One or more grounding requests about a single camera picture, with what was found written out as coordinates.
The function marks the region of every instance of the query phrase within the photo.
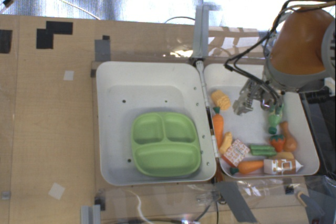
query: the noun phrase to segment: small carton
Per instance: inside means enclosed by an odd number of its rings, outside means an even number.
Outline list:
[[[224,153],[224,157],[234,166],[237,166],[249,152],[250,149],[239,139],[236,139]]]

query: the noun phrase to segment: green bottle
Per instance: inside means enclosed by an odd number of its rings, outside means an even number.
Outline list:
[[[284,105],[277,106],[275,109],[271,108],[269,115],[268,115],[268,124],[270,127],[268,128],[268,132],[270,134],[276,134],[277,133],[277,126],[281,122],[282,119],[282,110]]]

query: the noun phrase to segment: wooden table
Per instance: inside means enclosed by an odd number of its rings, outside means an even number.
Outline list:
[[[37,49],[37,29],[45,29],[46,21],[72,22],[73,33],[55,34],[53,49]],[[0,54],[0,191],[11,192],[9,200],[0,200],[1,223],[76,224],[80,207],[92,206],[100,191],[106,198],[102,223],[138,217],[138,197],[146,216],[187,218],[203,211],[195,197],[210,184],[114,187],[101,177],[94,146],[95,40],[110,36],[112,60],[187,62],[170,54],[192,49],[192,26],[1,15],[0,29],[13,31],[11,52]],[[258,37],[256,31],[223,27],[209,35],[213,61],[244,49],[216,50],[225,38],[237,45],[241,38]],[[73,79],[65,79],[66,71],[73,71]],[[49,195],[54,183],[64,188],[59,199]],[[293,183],[305,190],[303,178]],[[279,217],[283,223],[307,222],[305,209],[281,184],[264,191],[268,195],[244,194],[261,223],[278,223]],[[227,205],[219,209],[219,223],[236,223]],[[204,223],[214,223],[214,207],[209,211]]]

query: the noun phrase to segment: orange carrot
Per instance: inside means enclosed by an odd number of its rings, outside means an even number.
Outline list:
[[[230,168],[230,173],[233,175],[236,172],[240,172],[241,174],[248,174],[251,173],[257,169],[263,168],[264,166],[264,161],[260,160],[260,161],[243,161],[240,162],[237,166],[237,168],[235,167],[231,167]]]
[[[214,124],[214,132],[216,136],[217,146],[219,148],[223,142],[224,119],[220,115],[220,107],[214,107],[214,111],[216,114],[212,117],[212,122]]]
[[[296,142],[295,138],[290,133],[288,129],[288,122],[284,121],[281,122],[279,125],[282,130],[283,136],[286,138],[283,151],[293,152],[298,147],[298,142]]]

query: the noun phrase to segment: green plate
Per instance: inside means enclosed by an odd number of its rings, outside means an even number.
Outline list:
[[[196,127],[180,113],[138,116],[132,125],[132,151],[137,169],[148,176],[184,176],[201,164]]]

